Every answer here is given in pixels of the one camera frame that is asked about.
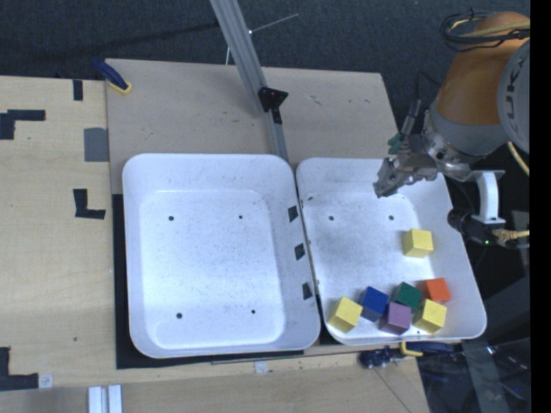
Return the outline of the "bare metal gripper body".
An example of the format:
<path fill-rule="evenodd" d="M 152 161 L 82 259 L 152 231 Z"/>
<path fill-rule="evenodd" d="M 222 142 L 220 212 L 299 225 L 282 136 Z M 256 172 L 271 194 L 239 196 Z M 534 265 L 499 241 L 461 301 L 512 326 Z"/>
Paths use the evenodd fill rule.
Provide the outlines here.
<path fill-rule="evenodd" d="M 473 156 L 457 150 L 439 134 L 410 134 L 399 140 L 394 157 L 394 180 L 397 186 L 404 186 L 433 181 L 442 174 L 464 181 L 473 164 Z"/>

